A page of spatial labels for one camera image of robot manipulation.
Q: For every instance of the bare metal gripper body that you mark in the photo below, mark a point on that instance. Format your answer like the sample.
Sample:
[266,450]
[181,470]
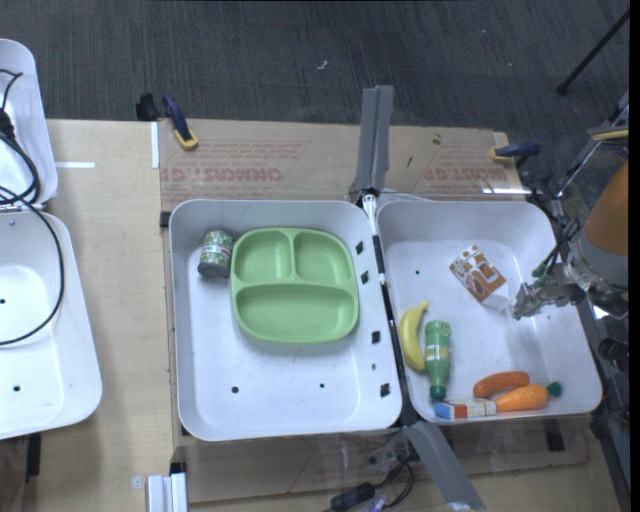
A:
[562,290]

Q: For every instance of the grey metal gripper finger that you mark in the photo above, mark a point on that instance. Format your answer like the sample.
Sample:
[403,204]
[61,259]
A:
[522,309]
[529,291]

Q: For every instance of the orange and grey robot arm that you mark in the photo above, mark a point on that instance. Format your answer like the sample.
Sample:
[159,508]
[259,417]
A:
[607,225]

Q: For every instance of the white plastic tray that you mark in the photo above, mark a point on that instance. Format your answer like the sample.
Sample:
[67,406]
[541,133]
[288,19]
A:
[480,340]
[280,390]

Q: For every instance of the brown and white carton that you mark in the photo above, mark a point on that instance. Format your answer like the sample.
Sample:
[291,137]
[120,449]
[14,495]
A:
[477,272]

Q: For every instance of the orange sausage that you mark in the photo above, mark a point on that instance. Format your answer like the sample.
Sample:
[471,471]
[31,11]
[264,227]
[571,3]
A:
[500,384]

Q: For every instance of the orange carrot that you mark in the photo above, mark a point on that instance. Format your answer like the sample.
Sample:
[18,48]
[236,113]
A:
[522,398]

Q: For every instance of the green bottle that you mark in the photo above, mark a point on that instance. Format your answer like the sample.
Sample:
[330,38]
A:
[437,350]

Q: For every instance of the yellow banana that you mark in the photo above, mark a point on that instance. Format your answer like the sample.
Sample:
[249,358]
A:
[411,335]

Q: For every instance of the white orange and blue box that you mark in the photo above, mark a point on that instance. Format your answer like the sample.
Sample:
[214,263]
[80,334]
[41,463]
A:
[465,409]

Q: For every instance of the thin black and white rod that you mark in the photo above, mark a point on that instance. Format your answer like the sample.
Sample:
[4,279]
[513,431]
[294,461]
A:
[385,290]

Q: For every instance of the green divided plate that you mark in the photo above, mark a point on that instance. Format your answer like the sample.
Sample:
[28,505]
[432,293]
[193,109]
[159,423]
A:
[295,305]

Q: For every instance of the brown cardboard board red print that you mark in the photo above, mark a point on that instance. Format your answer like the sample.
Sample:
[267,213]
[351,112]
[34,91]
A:
[280,165]

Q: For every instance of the green can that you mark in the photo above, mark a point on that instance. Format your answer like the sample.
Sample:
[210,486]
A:
[216,254]

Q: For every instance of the black cylinder on white bracket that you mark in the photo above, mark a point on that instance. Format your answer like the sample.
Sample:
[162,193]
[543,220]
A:
[613,351]

